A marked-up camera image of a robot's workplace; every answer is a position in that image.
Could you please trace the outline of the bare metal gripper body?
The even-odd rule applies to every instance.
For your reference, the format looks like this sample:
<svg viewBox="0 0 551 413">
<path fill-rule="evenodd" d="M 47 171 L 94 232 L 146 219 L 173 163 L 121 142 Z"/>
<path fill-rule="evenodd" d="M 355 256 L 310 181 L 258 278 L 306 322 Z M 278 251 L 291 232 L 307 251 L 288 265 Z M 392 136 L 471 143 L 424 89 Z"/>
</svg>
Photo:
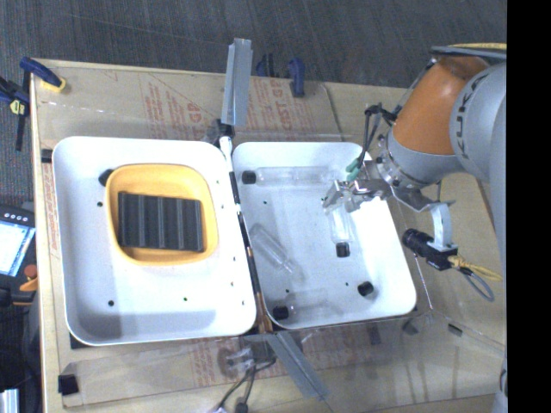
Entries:
<svg viewBox="0 0 551 413">
<path fill-rule="evenodd" d="M 362 200 L 386 199 L 395 195 L 396 189 L 408 188 L 414 188 L 414 179 L 390 157 L 375 160 L 357 157 L 346 167 L 345 179 L 334 182 L 334 194 L 339 200 L 351 200 L 354 196 Z"/>
</svg>

